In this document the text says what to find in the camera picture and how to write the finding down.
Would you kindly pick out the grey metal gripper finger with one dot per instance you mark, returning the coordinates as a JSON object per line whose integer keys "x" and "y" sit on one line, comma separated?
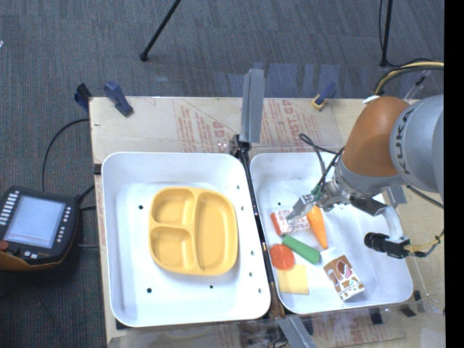
{"x": 322, "y": 205}
{"x": 300, "y": 207}

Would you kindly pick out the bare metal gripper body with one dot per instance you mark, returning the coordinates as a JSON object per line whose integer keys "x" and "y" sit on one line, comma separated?
{"x": 334, "y": 193}

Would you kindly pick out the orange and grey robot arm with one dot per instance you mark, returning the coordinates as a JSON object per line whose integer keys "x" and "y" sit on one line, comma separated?
{"x": 395, "y": 140}

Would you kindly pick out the orange carrot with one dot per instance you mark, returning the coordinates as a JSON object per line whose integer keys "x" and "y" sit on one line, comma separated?
{"x": 319, "y": 228}

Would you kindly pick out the white and orange packet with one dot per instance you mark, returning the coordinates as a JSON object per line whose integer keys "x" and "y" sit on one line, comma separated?
{"x": 281, "y": 223}

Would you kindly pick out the green cylinder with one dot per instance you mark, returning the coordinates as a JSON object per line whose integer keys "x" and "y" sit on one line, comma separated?
{"x": 302, "y": 250}

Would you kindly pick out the orange round disc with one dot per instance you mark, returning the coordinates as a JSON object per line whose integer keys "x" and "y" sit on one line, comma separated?
{"x": 282, "y": 256}

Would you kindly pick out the yellow square slice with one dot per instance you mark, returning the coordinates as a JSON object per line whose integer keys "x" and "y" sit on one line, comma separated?
{"x": 293, "y": 280}

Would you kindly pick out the white and brown carton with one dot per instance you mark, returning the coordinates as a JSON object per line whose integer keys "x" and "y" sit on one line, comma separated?
{"x": 344, "y": 276}

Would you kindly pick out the yellow divided plate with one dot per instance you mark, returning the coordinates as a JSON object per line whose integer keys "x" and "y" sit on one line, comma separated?
{"x": 214, "y": 230}

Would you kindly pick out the white plastic tray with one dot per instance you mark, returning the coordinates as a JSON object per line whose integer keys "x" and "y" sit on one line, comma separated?
{"x": 380, "y": 281}
{"x": 130, "y": 259}

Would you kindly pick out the brown cardboard board red print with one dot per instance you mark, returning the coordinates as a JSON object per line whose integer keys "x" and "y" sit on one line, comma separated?
{"x": 145, "y": 129}

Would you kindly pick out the black tripod leg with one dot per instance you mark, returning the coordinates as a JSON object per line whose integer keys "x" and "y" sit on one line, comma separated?
{"x": 163, "y": 24}
{"x": 387, "y": 24}

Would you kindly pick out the black cylinder on white bracket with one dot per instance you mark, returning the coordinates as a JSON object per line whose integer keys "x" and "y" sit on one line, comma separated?
{"x": 384, "y": 243}

